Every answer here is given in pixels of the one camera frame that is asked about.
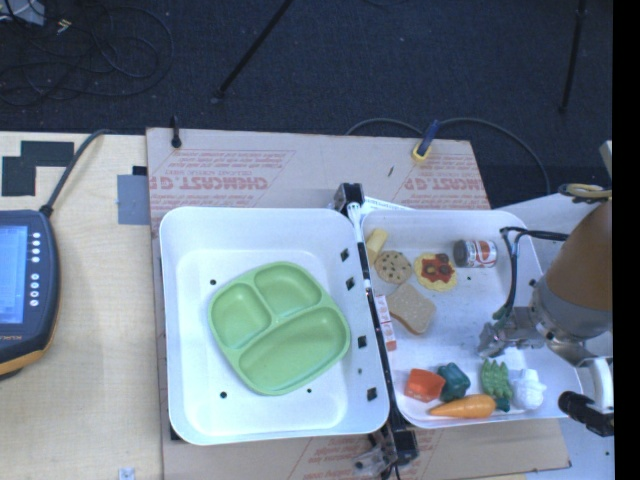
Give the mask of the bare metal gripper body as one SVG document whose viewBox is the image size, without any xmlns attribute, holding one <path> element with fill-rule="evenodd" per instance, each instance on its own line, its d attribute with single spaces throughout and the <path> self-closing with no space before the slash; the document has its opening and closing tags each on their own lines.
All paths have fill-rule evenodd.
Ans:
<svg viewBox="0 0 640 480">
<path fill-rule="evenodd" d="M 607 311 L 582 306 L 516 307 L 501 340 L 518 348 L 546 346 L 573 367 L 583 367 L 596 358 L 584 342 L 607 330 Z"/>
</svg>

